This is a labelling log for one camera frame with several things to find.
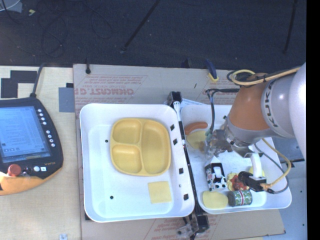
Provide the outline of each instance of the white cable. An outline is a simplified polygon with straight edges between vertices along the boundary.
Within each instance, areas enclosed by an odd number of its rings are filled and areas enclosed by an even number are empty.
[[[9,7],[6,7],[6,9],[8,10],[8,9],[16,6],[20,1],[21,0],[17,0],[14,4],[10,5]]]

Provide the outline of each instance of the dark background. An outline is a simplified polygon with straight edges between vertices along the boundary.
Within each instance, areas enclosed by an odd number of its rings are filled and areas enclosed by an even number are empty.
[[[307,0],[156,1],[21,0],[21,11],[0,11],[0,65],[180,68],[188,58],[272,73],[306,61]]]

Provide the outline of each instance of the yellow plate compartment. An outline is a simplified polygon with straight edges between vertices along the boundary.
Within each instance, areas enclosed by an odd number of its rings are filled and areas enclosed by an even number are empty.
[[[161,175],[171,164],[168,130],[151,119],[120,119],[112,126],[110,155],[114,167],[124,174]]]

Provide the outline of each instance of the green can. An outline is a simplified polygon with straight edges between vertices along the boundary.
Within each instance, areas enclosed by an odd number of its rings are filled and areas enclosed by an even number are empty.
[[[228,203],[230,206],[246,206],[252,204],[250,190],[236,190],[228,192]]]

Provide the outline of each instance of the white divided tray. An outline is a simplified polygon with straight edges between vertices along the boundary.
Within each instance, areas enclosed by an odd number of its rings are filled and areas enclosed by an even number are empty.
[[[110,154],[111,130],[123,118],[151,119],[165,126],[171,141],[171,164],[167,171],[158,176],[140,176],[116,170]],[[193,189],[177,113],[172,107],[91,103],[80,111],[80,130],[84,208],[90,219],[105,223],[184,217],[193,211]],[[171,201],[151,202],[148,184],[159,182],[169,186]]]
[[[215,105],[215,120],[214,120],[214,129],[220,129],[224,124],[224,116],[227,116],[231,109],[231,105]],[[191,123],[195,122],[207,122],[208,127],[206,129],[199,129],[198,131],[208,130],[212,123],[212,112],[210,105],[187,105],[181,110],[181,118],[184,127]],[[266,140],[273,146],[273,141],[271,137],[266,138]],[[278,155],[271,150],[262,140],[257,143],[257,146],[260,150],[265,152],[269,157],[280,165],[280,160]],[[257,151],[254,146],[250,147],[253,151]],[[242,205],[242,206],[230,206],[227,205],[225,208],[221,209],[210,209],[205,207],[203,202],[203,192],[208,191],[207,176],[205,172],[205,163],[206,158],[199,149],[194,149],[187,142],[188,156],[190,159],[190,164],[192,168],[192,173],[195,181],[197,198],[200,206],[204,211],[209,214],[225,214],[233,212],[243,212],[243,211],[253,211],[253,210],[267,210],[267,209],[282,209],[286,208],[291,204],[292,196],[290,189],[287,188],[285,191],[278,194],[271,194],[265,191],[254,192],[250,191],[252,194],[252,204]],[[242,158],[239,154],[235,152],[227,152],[219,154],[218,159],[220,160],[225,177],[227,178],[229,173],[239,173],[241,171],[249,171],[249,168],[252,166],[250,158]],[[265,173],[267,183],[272,183],[278,179],[283,173],[281,170],[263,155],[260,159],[262,170]],[[287,185],[287,180],[283,178],[280,182],[275,184],[271,189],[274,191],[279,191],[285,188]],[[219,190],[222,194],[227,195],[228,188],[223,188]]]

